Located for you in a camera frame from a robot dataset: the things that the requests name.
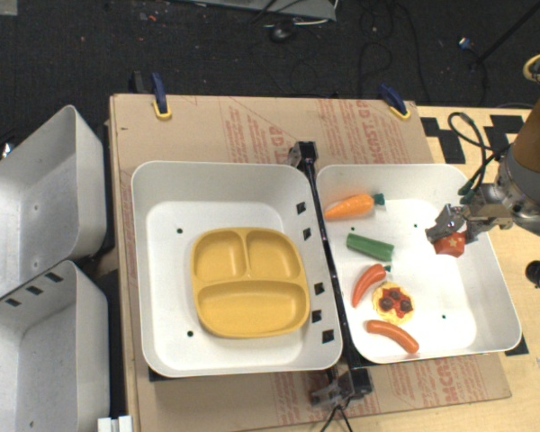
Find black block with thin wires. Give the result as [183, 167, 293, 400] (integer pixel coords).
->
[287, 140, 320, 168]
[309, 365, 373, 408]

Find thin black rod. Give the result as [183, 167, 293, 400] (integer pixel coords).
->
[302, 159, 359, 369]

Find yellow spaghetti with meatballs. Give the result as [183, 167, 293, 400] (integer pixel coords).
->
[371, 281, 417, 325]

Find red cube with yellow star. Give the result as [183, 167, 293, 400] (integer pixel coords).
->
[433, 230, 467, 258]

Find brown cardboard board red print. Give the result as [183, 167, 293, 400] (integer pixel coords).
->
[109, 93, 513, 432]

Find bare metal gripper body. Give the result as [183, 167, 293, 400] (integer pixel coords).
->
[458, 182, 515, 234]

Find green celery stick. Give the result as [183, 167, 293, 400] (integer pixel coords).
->
[346, 232, 396, 262]

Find white plastic tray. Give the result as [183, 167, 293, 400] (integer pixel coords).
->
[0, 259, 112, 432]
[130, 159, 345, 379]
[0, 103, 109, 310]
[315, 163, 523, 365]

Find red chili pepper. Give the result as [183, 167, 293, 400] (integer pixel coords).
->
[351, 263, 392, 309]

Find yellow divided plate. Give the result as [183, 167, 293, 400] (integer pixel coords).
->
[189, 227, 311, 339]

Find black computer mouse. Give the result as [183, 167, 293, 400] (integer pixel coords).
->
[269, 20, 299, 44]

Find orange sausage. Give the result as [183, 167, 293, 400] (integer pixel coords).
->
[364, 319, 421, 356]

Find orange carrot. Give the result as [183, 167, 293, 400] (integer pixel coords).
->
[323, 192, 386, 221]

